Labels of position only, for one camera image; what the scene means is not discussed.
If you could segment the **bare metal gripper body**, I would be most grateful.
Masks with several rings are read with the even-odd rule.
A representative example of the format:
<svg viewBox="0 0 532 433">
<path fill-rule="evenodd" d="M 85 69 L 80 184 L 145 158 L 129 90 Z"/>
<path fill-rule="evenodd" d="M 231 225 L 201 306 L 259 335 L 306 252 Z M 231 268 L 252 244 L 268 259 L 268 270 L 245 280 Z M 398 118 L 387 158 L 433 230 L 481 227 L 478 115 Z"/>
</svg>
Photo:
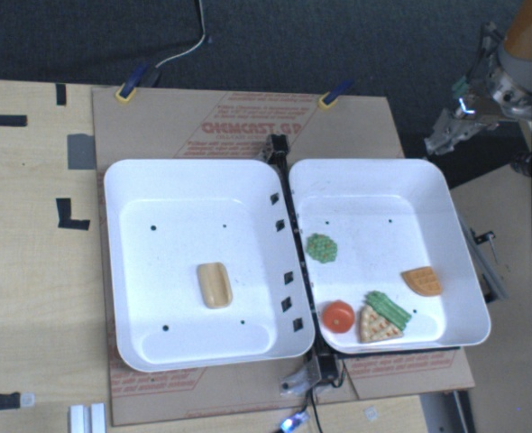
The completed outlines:
<svg viewBox="0 0 532 433">
<path fill-rule="evenodd" d="M 501 67 L 471 69 L 454 84 L 454 117 L 476 128 L 532 122 L 532 95 Z"/>
</svg>

